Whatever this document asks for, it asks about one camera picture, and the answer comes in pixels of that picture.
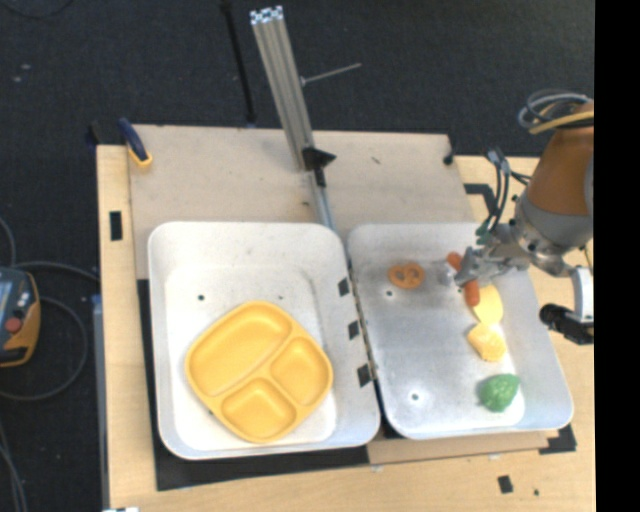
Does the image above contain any green broccoli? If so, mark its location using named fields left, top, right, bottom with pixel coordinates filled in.
left=476, top=373, right=522, bottom=414

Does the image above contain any pale yellow wedge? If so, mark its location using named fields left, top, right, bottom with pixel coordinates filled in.
left=472, top=283, right=504, bottom=325

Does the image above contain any yellow divided plate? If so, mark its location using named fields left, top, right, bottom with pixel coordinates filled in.
left=183, top=299, right=335, bottom=445

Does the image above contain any orange carrot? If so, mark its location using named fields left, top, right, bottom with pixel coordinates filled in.
left=445, top=251, right=482, bottom=308

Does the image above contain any white plastic tray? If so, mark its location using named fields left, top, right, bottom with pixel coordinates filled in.
left=345, top=222, right=575, bottom=442
left=147, top=220, right=383, bottom=461

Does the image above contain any brown cardboard board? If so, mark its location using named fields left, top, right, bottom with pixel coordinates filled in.
left=127, top=123, right=557, bottom=466

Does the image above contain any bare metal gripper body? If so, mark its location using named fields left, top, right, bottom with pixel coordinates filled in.
left=465, top=223, right=574, bottom=279

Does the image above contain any thin black and white rod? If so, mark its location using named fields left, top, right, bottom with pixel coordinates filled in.
left=312, top=169, right=382, bottom=399

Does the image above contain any yellow block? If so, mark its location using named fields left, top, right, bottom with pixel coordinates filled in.
left=466, top=322, right=508, bottom=363

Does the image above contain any brown pretzel biscuit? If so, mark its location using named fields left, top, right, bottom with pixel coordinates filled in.
left=387, top=262, right=427, bottom=290

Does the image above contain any black cylinder on white bracket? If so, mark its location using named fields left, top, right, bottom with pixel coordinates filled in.
left=538, top=266, right=595, bottom=347

